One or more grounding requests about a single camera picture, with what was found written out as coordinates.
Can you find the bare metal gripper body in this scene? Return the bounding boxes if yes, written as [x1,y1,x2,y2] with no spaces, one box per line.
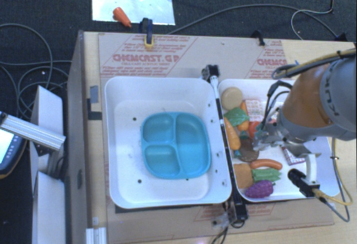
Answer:
[252,122,312,157]

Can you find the purple grapes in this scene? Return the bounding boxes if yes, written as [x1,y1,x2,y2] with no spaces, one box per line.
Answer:
[244,180,274,199]

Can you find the brown round biscuit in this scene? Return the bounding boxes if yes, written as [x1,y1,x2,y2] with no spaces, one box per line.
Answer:
[238,138,260,162]

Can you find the brown cardboard board red print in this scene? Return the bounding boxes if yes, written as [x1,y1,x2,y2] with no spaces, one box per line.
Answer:
[98,32,335,234]

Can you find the blue divided plate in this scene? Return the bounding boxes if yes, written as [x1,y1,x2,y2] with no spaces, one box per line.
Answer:
[141,112,212,180]

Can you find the black cylinder on white bracket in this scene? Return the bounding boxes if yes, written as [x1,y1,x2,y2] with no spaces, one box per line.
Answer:
[287,152,321,198]

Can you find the green beans bunch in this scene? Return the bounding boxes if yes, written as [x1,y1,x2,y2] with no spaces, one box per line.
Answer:
[252,168,282,184]

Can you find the red tomato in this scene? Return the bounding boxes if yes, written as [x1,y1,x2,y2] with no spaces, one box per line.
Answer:
[248,121,262,139]

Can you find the small orange carrot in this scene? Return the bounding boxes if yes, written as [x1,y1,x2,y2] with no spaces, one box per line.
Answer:
[237,101,250,132]

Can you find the orange sausage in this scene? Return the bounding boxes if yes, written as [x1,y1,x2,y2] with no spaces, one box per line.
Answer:
[250,159,283,171]

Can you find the small red and white carton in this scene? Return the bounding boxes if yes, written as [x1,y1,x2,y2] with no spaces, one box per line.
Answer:
[281,146,306,166]

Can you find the orange carrot with green top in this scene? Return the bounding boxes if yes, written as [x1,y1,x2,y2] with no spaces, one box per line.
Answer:
[223,116,242,157]

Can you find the thin black and white rod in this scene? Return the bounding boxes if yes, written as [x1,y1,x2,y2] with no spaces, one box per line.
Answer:
[211,76,247,217]

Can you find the green lettuce leaf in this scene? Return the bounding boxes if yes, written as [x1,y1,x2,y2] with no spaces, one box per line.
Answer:
[223,107,250,127]

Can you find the black block with thin wires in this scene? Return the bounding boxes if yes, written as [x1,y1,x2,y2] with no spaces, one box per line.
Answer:
[202,64,221,80]
[223,200,249,227]

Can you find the beige round bread bun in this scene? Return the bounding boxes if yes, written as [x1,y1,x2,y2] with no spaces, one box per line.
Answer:
[221,87,243,111]

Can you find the tan bread piece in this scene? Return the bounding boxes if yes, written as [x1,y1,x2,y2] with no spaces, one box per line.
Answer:
[233,163,254,189]

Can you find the white plastic tray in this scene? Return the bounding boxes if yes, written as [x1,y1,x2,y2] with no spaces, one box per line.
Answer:
[104,75,233,209]
[218,78,341,203]

